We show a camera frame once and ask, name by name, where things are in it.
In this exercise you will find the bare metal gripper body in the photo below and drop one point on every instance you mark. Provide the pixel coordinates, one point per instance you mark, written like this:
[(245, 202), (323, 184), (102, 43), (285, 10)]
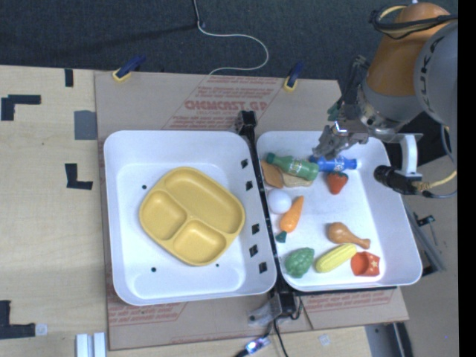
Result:
[(353, 130)]

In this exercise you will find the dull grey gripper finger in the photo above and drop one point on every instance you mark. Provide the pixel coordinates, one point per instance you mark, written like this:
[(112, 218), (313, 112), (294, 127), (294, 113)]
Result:
[(340, 146), (320, 146)]

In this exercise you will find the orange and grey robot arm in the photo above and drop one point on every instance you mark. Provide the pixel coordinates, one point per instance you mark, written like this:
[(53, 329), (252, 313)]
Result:
[(399, 61)]

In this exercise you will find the blue toy bottle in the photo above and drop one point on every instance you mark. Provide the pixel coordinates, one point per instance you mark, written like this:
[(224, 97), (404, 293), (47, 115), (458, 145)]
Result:
[(331, 164)]

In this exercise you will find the green toy bottle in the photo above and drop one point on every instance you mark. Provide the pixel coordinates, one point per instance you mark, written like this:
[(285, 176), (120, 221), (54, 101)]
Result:
[(297, 167)]

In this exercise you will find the red toy strawberry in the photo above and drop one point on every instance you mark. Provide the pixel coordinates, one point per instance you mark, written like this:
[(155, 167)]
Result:
[(337, 183)]

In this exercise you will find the beige toy bread slice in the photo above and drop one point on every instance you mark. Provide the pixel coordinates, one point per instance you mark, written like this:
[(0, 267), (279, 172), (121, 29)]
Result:
[(295, 181)]

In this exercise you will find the brown toy croissant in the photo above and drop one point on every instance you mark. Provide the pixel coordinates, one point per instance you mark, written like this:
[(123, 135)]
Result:
[(271, 175)]

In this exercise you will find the white plastic tray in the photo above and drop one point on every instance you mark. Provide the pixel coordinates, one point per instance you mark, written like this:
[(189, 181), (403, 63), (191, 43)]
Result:
[(334, 208), (178, 288)]

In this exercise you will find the white toy egg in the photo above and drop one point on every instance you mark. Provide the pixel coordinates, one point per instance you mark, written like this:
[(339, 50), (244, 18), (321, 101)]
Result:
[(279, 201)]

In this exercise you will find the orange toy carrot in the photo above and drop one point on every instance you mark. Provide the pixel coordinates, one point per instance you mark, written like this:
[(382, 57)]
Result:
[(292, 216)]

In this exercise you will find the thin black rod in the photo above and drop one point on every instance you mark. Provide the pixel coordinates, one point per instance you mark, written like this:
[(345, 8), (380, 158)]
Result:
[(268, 206)]

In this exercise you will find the brown toy chicken drumstick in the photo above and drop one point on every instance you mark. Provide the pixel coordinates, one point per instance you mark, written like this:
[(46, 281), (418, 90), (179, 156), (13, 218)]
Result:
[(340, 233)]

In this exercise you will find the yellow toy corn cob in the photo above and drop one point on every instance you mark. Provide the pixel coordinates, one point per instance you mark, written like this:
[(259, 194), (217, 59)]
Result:
[(334, 258)]

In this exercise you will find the green toy broccoli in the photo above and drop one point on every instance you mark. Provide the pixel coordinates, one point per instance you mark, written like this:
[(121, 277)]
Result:
[(298, 262)]

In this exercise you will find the red toy fries box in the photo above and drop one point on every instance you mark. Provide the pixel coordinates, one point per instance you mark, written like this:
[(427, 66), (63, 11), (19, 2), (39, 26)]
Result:
[(365, 264)]

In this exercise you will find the yellow divided plate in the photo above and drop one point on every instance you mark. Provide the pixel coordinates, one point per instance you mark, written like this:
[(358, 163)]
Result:
[(193, 214)]

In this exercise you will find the brown cardboard board, red print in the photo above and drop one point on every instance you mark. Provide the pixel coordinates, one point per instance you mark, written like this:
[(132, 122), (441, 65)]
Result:
[(156, 102)]

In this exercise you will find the black cylinder on white bracket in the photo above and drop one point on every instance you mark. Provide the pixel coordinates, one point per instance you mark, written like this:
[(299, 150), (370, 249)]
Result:
[(399, 180)]

